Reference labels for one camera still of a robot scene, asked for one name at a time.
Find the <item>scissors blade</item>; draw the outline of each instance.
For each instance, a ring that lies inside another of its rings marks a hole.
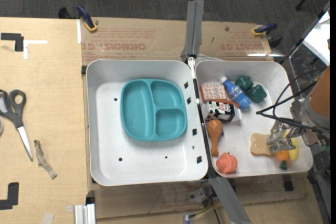
[[[21,126],[21,127],[19,127],[17,130],[19,131],[21,140],[22,140],[22,142],[23,142],[23,145],[25,146],[26,152],[27,152],[27,154],[28,154],[30,160],[33,161],[33,155],[32,155],[32,153],[31,153],[32,150],[30,149],[30,146],[29,146],[28,136],[27,136],[25,127],[24,127],[24,126]]]

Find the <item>yellow clamp pad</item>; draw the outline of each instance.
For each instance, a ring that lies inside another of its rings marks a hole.
[[[260,36],[263,34],[263,32],[256,33],[256,32],[255,32],[256,29],[258,29],[258,27],[256,27],[256,28],[252,28],[251,33],[252,33],[252,35],[254,35],[255,37],[260,37]]]
[[[94,26],[92,28],[90,28],[86,22],[84,22],[84,25],[90,32],[95,32],[97,30],[97,25],[95,23],[93,23]]]

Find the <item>scissors handle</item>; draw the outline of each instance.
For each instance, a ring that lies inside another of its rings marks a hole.
[[[22,97],[22,100],[20,103],[17,103],[15,101],[15,98],[20,95]],[[26,104],[27,97],[26,94],[20,90],[13,90],[9,93],[9,100],[14,108],[15,114],[18,115],[22,119],[22,111],[23,107]]]
[[[6,91],[0,90],[0,99],[3,99],[4,106],[5,106],[4,109],[0,107],[0,115],[11,119],[16,128],[22,127],[23,126],[22,119],[16,113],[13,112],[12,105],[11,105],[11,100],[10,100],[9,95]]]

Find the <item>white plastic tray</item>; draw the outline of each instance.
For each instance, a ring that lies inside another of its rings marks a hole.
[[[168,80],[180,88],[187,113],[187,128],[180,137],[148,142],[127,135],[121,121],[121,91],[128,81],[140,78]],[[186,64],[96,60],[87,68],[87,87],[90,168],[97,183],[120,186],[180,182],[199,180],[206,175],[204,139],[192,75]]]
[[[288,169],[279,168],[280,161],[276,157],[253,156],[250,153],[250,137],[253,133],[270,134],[275,120],[256,115],[256,111],[273,105],[282,90],[289,83],[284,68],[271,61],[201,61],[196,65],[198,85],[218,84],[223,76],[234,82],[239,76],[250,76],[254,85],[260,84],[265,89],[267,97],[263,102],[252,105],[247,110],[241,110],[242,120],[232,123],[223,123],[224,136],[218,140],[219,156],[223,152],[234,155],[238,161],[235,173],[221,174],[216,168],[218,157],[212,157],[214,168],[217,172],[228,178],[260,176],[281,173],[300,173],[308,171],[313,165],[311,150],[302,139],[298,137],[299,156],[296,161],[288,161]],[[290,87],[286,90],[281,100],[290,97]],[[276,115],[292,118],[290,100],[276,108]]]

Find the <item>teal divided plate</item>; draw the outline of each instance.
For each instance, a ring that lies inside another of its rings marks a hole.
[[[136,140],[175,139],[187,126],[183,95],[170,81],[131,80],[121,91],[121,120],[127,134]]]

